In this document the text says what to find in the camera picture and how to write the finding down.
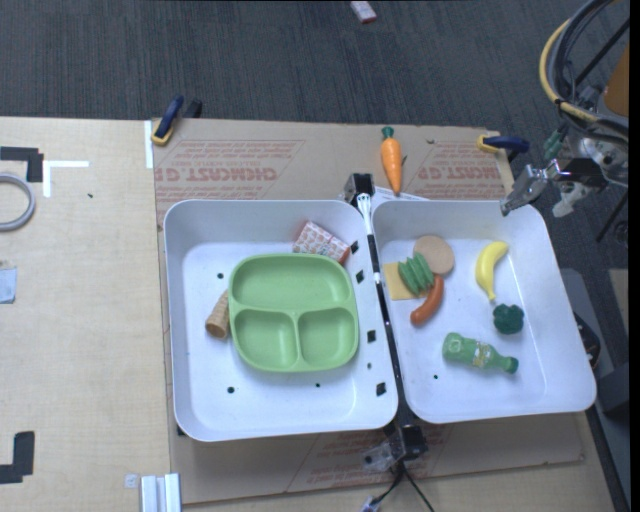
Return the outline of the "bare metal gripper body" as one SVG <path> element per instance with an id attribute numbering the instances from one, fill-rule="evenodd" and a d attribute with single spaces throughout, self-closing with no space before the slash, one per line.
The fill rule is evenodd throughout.
<path id="1" fill-rule="evenodd" d="M 560 150 L 560 183 L 595 189 L 608 185 L 627 187 L 628 155 L 618 146 L 570 133 Z"/>

